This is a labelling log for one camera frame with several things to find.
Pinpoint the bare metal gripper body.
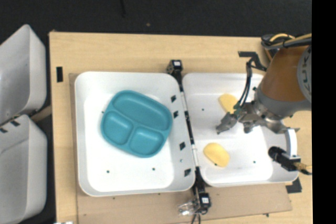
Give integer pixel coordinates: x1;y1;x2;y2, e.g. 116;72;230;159
236;102;287;135

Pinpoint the yellow oval toy food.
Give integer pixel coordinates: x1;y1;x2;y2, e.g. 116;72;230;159
218;93;240;115
203;142;231;168

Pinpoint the white plastic tray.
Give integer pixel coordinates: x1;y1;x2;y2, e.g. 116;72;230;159
74;71;196;197
182;72;300;188

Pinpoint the thin black and white rod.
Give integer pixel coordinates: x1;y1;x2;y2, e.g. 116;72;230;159
175;72;203;194

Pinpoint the blue divided plate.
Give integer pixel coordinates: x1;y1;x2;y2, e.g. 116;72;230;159
100;90;174;159

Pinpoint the black cylinder on white bracket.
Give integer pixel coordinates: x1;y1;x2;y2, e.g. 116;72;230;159
268;127;302;172

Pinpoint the black block with thin wires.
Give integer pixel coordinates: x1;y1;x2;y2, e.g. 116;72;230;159
195;191;211;210
166;59;183;74

